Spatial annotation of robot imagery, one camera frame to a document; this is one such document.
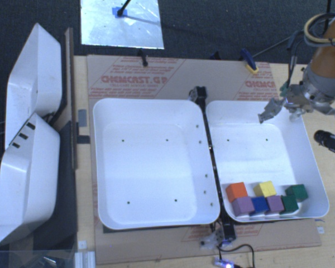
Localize green cube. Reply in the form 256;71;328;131
280;195;300;214
284;184;309;202

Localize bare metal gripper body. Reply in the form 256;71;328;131
284;83;335;115

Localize thin black rod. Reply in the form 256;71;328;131
198;99;230;228

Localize yellow cube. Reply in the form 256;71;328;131
252;180;277;198

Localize white plastic tray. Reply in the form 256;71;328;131
92;97;222;230
205;99;331;223

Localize orange cube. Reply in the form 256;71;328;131
225;181;249;204

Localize brown cardboard board red print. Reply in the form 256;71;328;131
86;55;323;265

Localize blue cube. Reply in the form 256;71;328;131
250;196;270;214

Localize black cylinder on white bracket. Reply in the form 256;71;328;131
313;108;335;155

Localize purple cube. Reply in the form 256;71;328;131
265;195;285;214
231;196;256;218

